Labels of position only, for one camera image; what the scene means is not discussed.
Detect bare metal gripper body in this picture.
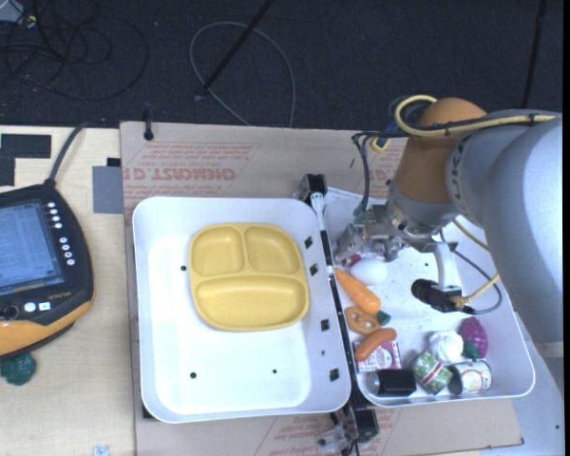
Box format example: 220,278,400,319
358,205,450,257

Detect white egg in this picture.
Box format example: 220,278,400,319
350,257,390,286

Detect thin black and white rod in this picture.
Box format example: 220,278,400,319
311,191,365,418

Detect orange carrot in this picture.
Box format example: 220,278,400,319
333,267,392,327

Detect white plastic tray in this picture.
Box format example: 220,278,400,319
324,191,537,409
131,196,353,425

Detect brown pretzel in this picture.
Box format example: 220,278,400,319
344,305,379,336

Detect orange sausage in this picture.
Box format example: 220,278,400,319
353,327,398,363

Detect yellow divided plate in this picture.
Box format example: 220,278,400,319
188,222,312,333

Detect pink and white carton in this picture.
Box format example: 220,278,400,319
357,340,403,374

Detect white garlic bulb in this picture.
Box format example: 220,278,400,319
427,329,466,364

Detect brown cardboard board red print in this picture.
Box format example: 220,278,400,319
118,121,524,456

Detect purple grapes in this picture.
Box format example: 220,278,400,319
457,315,489,362

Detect green and white can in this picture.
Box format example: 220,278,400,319
410,351,454,395

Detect black can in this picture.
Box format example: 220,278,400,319
366,368,418,397

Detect white and yellow can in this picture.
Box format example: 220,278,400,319
447,359,494,396

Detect green broccoli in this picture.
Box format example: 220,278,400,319
0,352,39,388

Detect black cylinder on white bracket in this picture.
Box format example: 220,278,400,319
410,241,465,314

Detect black block with thin wires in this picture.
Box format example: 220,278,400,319
351,408,381,444
293,173,327,203

